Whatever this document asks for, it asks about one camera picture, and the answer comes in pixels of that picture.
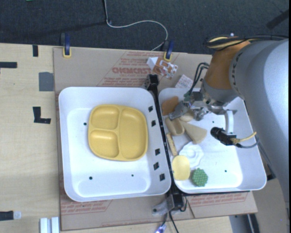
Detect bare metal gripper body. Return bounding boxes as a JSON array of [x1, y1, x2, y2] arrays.
[[183, 91, 229, 115]]

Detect orange-brown toy bread slice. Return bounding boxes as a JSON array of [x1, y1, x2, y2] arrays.
[[161, 96, 180, 117]]

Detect small beige round toy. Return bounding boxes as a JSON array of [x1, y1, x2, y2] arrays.
[[179, 112, 195, 123]]

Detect beige toy bread roll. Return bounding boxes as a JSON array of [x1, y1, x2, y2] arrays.
[[164, 117, 186, 137]]

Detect beige toy wedge slice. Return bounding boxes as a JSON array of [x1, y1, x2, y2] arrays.
[[181, 120, 208, 145]]

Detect white packet with red print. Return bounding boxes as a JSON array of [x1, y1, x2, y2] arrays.
[[175, 74, 194, 90]]

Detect beige toy biscuit stick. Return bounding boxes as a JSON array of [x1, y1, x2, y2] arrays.
[[166, 132, 178, 157]]

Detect white toy fried egg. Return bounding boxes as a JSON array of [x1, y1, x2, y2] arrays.
[[178, 141, 205, 168]]

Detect white and brown carton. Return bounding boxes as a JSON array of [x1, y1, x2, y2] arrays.
[[146, 56, 179, 80]]

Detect yellow divided plate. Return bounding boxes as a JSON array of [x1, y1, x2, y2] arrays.
[[87, 103, 149, 162]]

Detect white plastic tray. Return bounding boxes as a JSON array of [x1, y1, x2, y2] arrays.
[[58, 86, 172, 202], [158, 87, 268, 195]]

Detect yellow oval toy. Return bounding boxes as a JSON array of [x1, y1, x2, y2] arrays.
[[171, 155, 192, 182]]

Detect green toy grapes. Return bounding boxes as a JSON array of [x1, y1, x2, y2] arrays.
[[191, 167, 209, 187]]

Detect brown cardboard board, red print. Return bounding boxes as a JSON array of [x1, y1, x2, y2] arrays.
[[52, 47, 259, 232]]

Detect black cylinder on white bracket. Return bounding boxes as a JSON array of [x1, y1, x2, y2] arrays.
[[210, 109, 239, 147]]

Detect black block with thin wires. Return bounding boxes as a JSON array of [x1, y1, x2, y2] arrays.
[[165, 192, 188, 212], [145, 74, 160, 91]]

